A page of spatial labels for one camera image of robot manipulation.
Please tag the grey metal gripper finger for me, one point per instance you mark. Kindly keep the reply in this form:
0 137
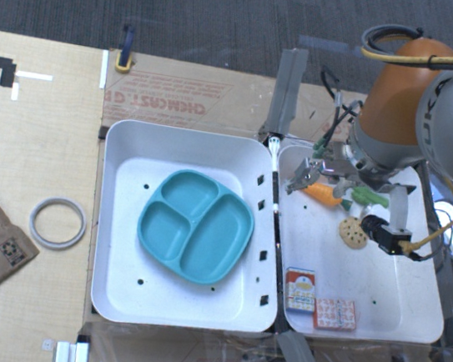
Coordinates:
342 188
302 175

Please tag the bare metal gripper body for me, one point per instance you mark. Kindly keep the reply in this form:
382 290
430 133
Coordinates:
345 165

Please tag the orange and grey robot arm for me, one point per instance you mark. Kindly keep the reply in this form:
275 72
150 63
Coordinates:
394 100

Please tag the orange carrot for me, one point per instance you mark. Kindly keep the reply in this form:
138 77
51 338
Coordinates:
322 193

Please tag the green toy vegetable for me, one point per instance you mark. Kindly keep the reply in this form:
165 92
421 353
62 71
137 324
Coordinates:
371 197

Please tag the tan chocolate chip biscuit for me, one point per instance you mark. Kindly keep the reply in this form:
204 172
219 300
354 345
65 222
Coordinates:
352 233

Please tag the white plastic tray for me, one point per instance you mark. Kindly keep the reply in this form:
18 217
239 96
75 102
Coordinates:
127 279
347 278

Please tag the red and white carton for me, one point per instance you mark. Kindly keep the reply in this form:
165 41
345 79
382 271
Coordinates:
300 290

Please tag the blue divided plate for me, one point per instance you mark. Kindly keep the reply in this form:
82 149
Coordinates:
202 231

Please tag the red patterned packet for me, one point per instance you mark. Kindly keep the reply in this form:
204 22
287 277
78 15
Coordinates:
335 314

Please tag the brown cardboard board red print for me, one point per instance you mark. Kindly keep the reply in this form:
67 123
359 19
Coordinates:
188 98

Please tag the black cylinder on white bracket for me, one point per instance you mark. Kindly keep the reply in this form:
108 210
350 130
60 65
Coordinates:
387 233

